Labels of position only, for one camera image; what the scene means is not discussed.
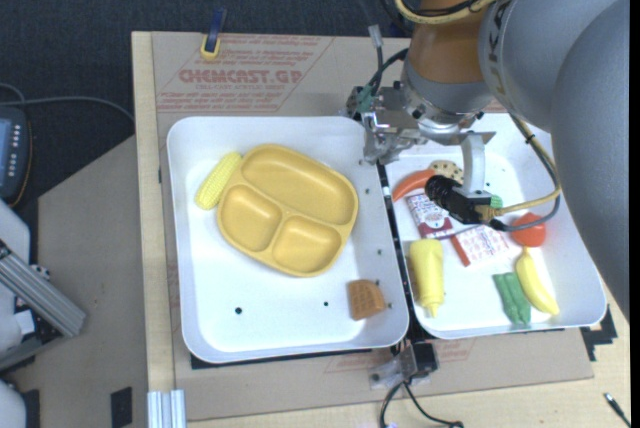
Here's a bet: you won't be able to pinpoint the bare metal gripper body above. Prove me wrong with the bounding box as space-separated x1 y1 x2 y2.
348 83 485 145

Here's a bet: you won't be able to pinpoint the orange carrot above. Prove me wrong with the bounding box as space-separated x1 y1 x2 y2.
391 168 437 204

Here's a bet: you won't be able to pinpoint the chocolate chip biscuit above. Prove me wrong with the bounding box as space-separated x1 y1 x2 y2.
428 159 466 185

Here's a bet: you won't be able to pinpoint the red and white carton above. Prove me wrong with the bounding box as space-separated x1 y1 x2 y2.
404 193 457 240

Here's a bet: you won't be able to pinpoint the yellow divided plate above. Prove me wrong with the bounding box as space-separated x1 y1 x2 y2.
215 143 361 279

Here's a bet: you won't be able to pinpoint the red and white packet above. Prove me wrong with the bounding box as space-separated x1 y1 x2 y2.
450 224 524 268

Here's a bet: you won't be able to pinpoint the yellow mustard bottle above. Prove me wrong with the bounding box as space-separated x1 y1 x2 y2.
408 238 446 319

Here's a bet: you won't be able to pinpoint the brown cardboard board red print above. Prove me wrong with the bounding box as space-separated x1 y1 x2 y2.
149 31 596 422

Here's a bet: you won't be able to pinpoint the brown waffle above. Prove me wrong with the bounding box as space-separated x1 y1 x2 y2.
347 279 388 322

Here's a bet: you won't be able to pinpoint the orange pepper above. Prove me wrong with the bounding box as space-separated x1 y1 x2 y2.
510 211 548 248

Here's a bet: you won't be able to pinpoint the yellow corn cob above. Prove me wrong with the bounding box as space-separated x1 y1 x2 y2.
194 151 244 211

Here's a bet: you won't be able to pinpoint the white plastic tray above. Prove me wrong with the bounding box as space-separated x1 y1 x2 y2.
165 115 411 364
378 112 609 341

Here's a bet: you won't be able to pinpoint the green asparagus bundle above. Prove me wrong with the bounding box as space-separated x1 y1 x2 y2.
492 271 533 328

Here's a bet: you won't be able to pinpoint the yellow banana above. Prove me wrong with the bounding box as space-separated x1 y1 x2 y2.
514 246 561 317

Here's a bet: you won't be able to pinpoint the black pen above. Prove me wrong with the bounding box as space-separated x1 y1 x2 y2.
603 392 631 428

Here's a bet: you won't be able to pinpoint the black cylinder on white bracket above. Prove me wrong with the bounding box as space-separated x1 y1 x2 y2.
424 131 504 225

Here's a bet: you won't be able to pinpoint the black block with thin wires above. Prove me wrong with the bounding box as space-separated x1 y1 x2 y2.
368 340 441 390

